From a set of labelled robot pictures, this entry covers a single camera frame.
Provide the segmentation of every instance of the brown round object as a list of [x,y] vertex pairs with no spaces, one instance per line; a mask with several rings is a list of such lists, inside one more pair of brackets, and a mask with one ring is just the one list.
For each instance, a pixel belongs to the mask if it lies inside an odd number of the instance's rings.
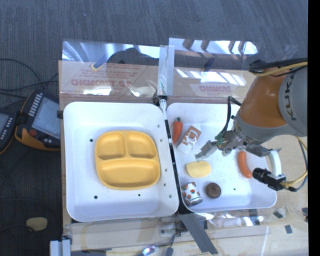
[[218,198],[221,195],[221,187],[214,182],[209,183],[205,188],[205,193],[210,198]]

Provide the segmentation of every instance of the small carton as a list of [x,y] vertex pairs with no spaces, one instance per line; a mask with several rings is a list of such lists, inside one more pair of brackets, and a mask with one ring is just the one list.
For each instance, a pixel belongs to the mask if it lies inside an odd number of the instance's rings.
[[189,129],[185,132],[183,139],[181,143],[178,145],[177,149],[182,153],[188,155],[194,148],[194,145],[198,141],[200,135],[201,131],[191,125]]

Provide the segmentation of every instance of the yellow sponge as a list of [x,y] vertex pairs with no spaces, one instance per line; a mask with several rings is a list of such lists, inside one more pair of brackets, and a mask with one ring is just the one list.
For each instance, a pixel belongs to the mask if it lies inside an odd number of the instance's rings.
[[207,161],[194,161],[186,165],[186,170],[192,178],[203,178],[211,172],[211,166]]

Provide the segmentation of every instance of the yellow compartment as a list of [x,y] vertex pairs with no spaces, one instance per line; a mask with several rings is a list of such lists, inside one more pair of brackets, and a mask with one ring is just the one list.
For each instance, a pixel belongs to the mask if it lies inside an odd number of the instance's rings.
[[161,174],[155,142],[148,134],[135,130],[102,134],[95,144],[95,164],[100,181],[118,190],[150,187]]

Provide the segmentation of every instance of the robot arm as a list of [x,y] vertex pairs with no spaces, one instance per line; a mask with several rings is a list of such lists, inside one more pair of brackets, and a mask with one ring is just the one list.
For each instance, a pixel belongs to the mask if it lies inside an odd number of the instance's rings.
[[[263,69],[264,72],[260,73],[257,69]],[[301,62],[301,59],[271,64],[254,62],[249,71],[256,73],[257,78],[250,86],[243,103],[232,97],[228,98],[226,125],[215,137],[215,141],[208,141],[201,152],[195,155],[197,161],[209,157],[217,149],[223,155],[232,150],[246,150],[265,157],[273,150],[264,148],[261,144],[273,137],[308,135],[308,63]],[[233,117],[232,129],[227,130],[231,118],[231,102],[240,105],[240,108]],[[267,177],[264,175],[262,170],[253,172],[253,177],[261,182],[266,181],[262,179]],[[285,180],[285,176],[275,170],[267,175],[276,179],[277,184]],[[276,190],[283,188],[271,186]]]

